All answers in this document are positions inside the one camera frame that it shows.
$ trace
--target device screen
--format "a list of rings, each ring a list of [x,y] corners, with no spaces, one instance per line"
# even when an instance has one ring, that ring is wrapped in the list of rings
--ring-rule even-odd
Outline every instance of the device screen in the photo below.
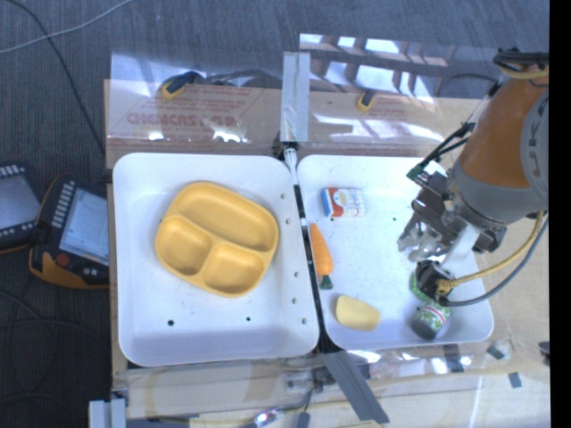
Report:
[[[0,229],[33,222],[39,206],[24,176],[0,177]]]
[[[78,188],[63,230],[60,248],[109,265],[107,200]]]

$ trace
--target small package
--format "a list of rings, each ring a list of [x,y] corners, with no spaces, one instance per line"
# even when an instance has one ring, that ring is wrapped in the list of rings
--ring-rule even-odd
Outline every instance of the small package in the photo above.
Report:
[[[366,212],[363,192],[356,188],[325,188],[321,192],[321,201],[328,218],[356,218]]]

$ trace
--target transparent acrylic sheet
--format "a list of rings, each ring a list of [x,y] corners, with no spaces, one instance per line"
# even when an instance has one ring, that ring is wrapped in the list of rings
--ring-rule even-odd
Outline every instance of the transparent acrylic sheet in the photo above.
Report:
[[[392,80],[388,84],[382,81],[371,84],[367,83],[359,74],[357,75],[359,80],[353,81],[354,84],[345,84],[344,81],[347,81],[344,73],[339,75],[339,71],[337,71],[337,75],[334,75],[334,70],[326,70],[326,74],[319,74],[319,70],[315,70],[316,65],[319,66],[319,62],[314,64],[313,59],[322,60],[323,53],[320,49],[309,44],[310,41],[313,43],[317,39],[313,37],[315,36],[302,37],[300,44],[300,51],[311,55],[308,116],[306,116],[309,123],[309,137],[307,138],[308,141],[300,144],[300,157],[304,154],[318,152],[424,156],[450,133],[451,128],[467,119],[475,108],[481,105],[482,98],[491,84],[491,81],[484,75],[489,73],[491,78],[499,77],[498,71],[491,64],[495,50],[478,51],[470,48],[465,51],[461,48],[451,51],[460,59],[466,57],[467,65],[470,68],[463,70],[462,65],[458,68],[455,67],[453,74],[450,71],[450,74],[445,76],[440,83],[440,88],[437,89],[434,88],[434,81],[437,82],[438,78],[430,79],[429,75],[417,75],[415,78],[411,78],[406,71],[402,72],[401,75],[393,76],[395,69],[391,70],[391,68],[386,70],[392,79],[401,79],[400,90],[395,91],[395,82]],[[343,45],[352,45],[353,49],[362,51],[362,48],[355,47],[355,44],[361,43],[361,41],[354,38],[338,38],[335,45],[335,43],[331,43],[333,39],[331,37],[317,37],[319,37],[318,44],[325,43],[334,47],[332,49],[326,46],[326,52],[332,50],[350,51],[352,53],[350,46]],[[404,49],[404,46],[399,45],[399,43],[392,43],[396,46],[397,51]],[[377,51],[379,49],[366,52],[366,57],[374,59],[384,57]],[[225,54],[222,57],[230,58],[231,54]],[[416,58],[412,53],[407,53],[405,57]],[[341,71],[352,65],[347,61],[343,62],[341,57],[337,60],[334,58],[334,61],[326,62],[326,64],[336,66]],[[485,64],[486,66],[482,70],[475,70],[472,68],[475,64]],[[132,53],[114,55],[112,77],[106,84],[108,167],[112,168],[114,162],[122,154],[133,151],[275,154],[277,142],[281,144],[294,141],[296,139],[294,133],[290,134],[289,139],[279,141],[283,94],[281,77],[279,77],[279,73],[276,73],[276,71],[281,70],[279,67],[271,70],[270,74],[267,74],[266,71],[268,70],[265,70],[257,77],[253,74],[256,69],[252,68],[252,74],[249,78],[254,78],[254,80],[234,81],[232,79],[235,82],[233,86],[189,85],[181,95],[188,98],[184,107],[181,107],[182,110],[174,107],[174,103],[167,103],[160,97],[157,99],[156,94],[159,92],[162,82],[181,72],[196,70],[207,78],[225,78],[229,72],[234,73],[240,70],[221,68],[220,65],[224,65],[224,62],[204,66],[199,62],[150,61],[149,59],[141,59],[140,56]],[[372,66],[363,64],[359,70],[365,71],[370,68],[375,69],[373,73],[382,73],[381,76],[385,77],[385,69],[377,63]],[[404,87],[403,81],[406,81],[407,87]],[[375,100],[371,109],[364,113],[356,107],[356,102],[361,94],[370,87],[374,87],[376,90]],[[159,117],[164,114],[163,112],[169,116],[166,122]],[[184,117],[172,118],[172,115]],[[223,118],[221,121],[223,130],[217,133],[219,118]],[[543,243],[542,247],[545,250],[545,255],[547,255],[547,244]],[[494,258],[494,256],[484,256],[483,266],[490,266],[488,260]],[[537,347],[537,342],[549,340],[549,313],[546,312],[549,307],[544,306],[543,298],[534,297],[533,293],[537,284],[540,291],[548,291],[547,271],[547,263],[543,260],[539,262],[539,267],[535,271],[526,271],[527,276],[522,273],[504,291],[491,298],[495,325],[492,336],[485,342],[459,345],[458,358],[465,372],[505,374],[511,371],[521,371],[525,369],[526,365],[543,362],[544,356]],[[540,274],[541,277],[538,278],[539,280],[530,281],[534,278],[534,274],[529,275],[530,272],[536,275]],[[510,297],[510,286],[527,277],[525,284],[530,284],[531,287],[529,291],[526,288],[526,293],[529,293],[530,296],[529,300],[525,300],[526,305],[522,309],[532,312],[539,311],[540,314],[534,320],[533,333],[530,333],[525,324],[518,324],[518,318],[514,319],[511,311],[506,309],[506,306],[514,302]],[[486,280],[484,283],[486,288],[494,286],[492,279]],[[529,317],[528,315],[521,316],[522,321]],[[359,357],[365,357],[364,359],[370,368],[371,379],[369,382],[373,388],[390,387],[401,382],[402,379],[408,381],[409,379],[425,379],[436,375],[457,375],[450,369],[446,370],[445,367],[441,366],[445,361],[442,347],[426,346],[413,350],[363,350],[352,353]],[[133,411],[133,416],[150,415],[153,411],[160,410],[162,412],[163,409],[166,413],[180,414],[181,411],[186,412],[185,407],[191,407],[194,413],[242,408],[258,409],[295,404],[311,387],[312,380],[311,378],[307,380],[305,373],[311,373],[316,366],[319,366],[316,365],[314,357],[302,357],[295,363],[294,376],[297,383],[294,385],[294,390],[290,391],[288,382],[291,382],[292,363],[292,360],[287,362],[260,360],[204,366],[116,368],[113,387],[116,391],[127,391],[130,394],[134,404],[129,410]],[[256,371],[236,374],[236,379],[228,379],[228,370],[234,366],[240,367],[242,365]],[[268,373],[272,382],[275,380],[280,382],[279,385],[285,386],[283,391],[264,393],[264,395],[254,394],[252,398],[249,398],[252,396],[251,392],[254,386],[252,383],[254,374],[252,373],[257,373],[259,366],[263,366],[264,373]],[[219,384],[222,388],[232,385],[232,382],[238,383],[239,390],[234,399],[229,398],[224,404],[217,401],[215,406],[202,400],[195,400],[192,404],[189,404],[187,399],[158,400],[163,391],[167,391],[166,395],[169,395],[168,389],[176,388],[177,376],[186,375],[186,373],[198,377],[188,378],[180,383],[182,387],[197,386],[200,388],[207,384],[201,380],[203,379],[202,372],[208,370],[207,374],[210,376],[212,375],[210,373],[212,368],[222,369],[219,378]],[[144,396],[148,396],[151,385],[153,386],[153,394],[157,398],[152,404],[153,407],[148,406],[148,399],[145,399]],[[343,399],[343,394],[338,389],[336,395],[339,399]]]

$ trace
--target toy carrot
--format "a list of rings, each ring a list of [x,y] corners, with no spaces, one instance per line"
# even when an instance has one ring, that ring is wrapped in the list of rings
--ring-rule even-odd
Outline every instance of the toy carrot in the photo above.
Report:
[[[329,276],[333,272],[333,259],[331,258],[331,253],[329,252],[325,238],[321,234],[318,224],[315,222],[310,225],[310,239],[315,270],[318,276],[321,277],[319,287],[322,289],[332,289],[333,283]]]

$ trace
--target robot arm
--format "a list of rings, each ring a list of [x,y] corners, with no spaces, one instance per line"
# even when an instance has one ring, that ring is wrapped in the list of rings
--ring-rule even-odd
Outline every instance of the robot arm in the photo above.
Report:
[[[470,251],[496,250],[509,224],[536,218],[529,239],[509,259],[513,261],[532,248],[545,228],[541,225],[549,208],[549,56],[499,52],[494,62],[509,79],[489,99],[478,121],[465,123],[408,174],[421,189],[398,240],[399,250],[410,250],[409,259],[418,263],[421,292],[443,305],[452,305],[446,296],[458,284],[498,269],[454,279],[449,268],[455,260]],[[451,145],[454,138],[465,139]],[[439,161],[443,153],[464,143],[446,175],[426,172],[430,161]],[[442,256],[442,264],[434,259]]]

